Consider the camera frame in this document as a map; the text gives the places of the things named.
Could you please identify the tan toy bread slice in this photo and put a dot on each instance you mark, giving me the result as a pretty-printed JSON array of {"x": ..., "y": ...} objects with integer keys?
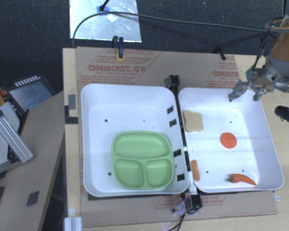
[{"x": 192, "y": 121}]

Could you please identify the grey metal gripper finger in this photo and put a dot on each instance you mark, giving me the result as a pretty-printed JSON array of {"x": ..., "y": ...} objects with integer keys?
[
  {"x": 238, "y": 90},
  {"x": 259, "y": 94}
]

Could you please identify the brown cardboard board, red print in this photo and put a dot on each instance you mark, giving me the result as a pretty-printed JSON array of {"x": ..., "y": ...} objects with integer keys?
[{"x": 139, "y": 66}]

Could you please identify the black cylinder on white bracket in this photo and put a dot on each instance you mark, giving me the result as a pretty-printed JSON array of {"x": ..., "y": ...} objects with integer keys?
[{"x": 287, "y": 114}]

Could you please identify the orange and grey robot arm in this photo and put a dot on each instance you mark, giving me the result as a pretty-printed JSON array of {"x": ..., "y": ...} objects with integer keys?
[{"x": 285, "y": 44}]

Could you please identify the green divided plate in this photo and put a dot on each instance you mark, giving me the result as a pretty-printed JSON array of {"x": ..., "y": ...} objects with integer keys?
[{"x": 142, "y": 160}]

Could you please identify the white plastic tray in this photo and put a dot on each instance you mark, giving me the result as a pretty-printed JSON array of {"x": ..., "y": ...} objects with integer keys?
[
  {"x": 125, "y": 109},
  {"x": 245, "y": 157}
]

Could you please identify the thin black and white rod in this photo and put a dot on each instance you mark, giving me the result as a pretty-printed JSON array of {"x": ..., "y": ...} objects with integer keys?
[{"x": 181, "y": 126}]

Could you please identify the orange round disc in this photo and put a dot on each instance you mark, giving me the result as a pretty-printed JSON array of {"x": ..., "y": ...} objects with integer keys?
[{"x": 228, "y": 140}]

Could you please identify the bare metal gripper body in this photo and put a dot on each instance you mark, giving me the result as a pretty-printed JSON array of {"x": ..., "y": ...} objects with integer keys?
[{"x": 263, "y": 80}]

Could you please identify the orange carrot with green top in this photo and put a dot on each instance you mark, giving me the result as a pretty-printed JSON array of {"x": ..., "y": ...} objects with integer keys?
[{"x": 242, "y": 178}]

